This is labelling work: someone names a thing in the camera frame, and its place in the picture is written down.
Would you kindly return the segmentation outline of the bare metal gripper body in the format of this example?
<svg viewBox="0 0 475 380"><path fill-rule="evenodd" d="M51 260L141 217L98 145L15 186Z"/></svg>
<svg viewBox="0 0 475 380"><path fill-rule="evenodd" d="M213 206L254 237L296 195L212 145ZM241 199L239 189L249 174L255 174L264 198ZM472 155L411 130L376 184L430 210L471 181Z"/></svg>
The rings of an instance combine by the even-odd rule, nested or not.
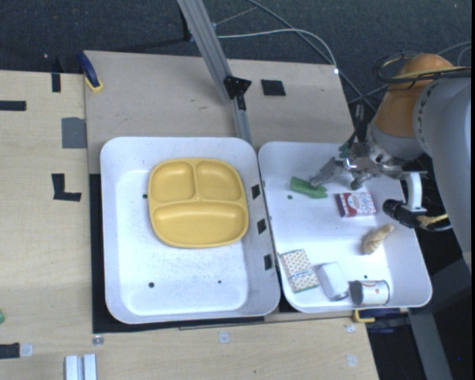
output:
<svg viewBox="0 0 475 380"><path fill-rule="evenodd" d="M344 144L342 160L344 169L358 181L366 181L380 176L399 179L404 173L402 161L394 158L374 143Z"/></svg>

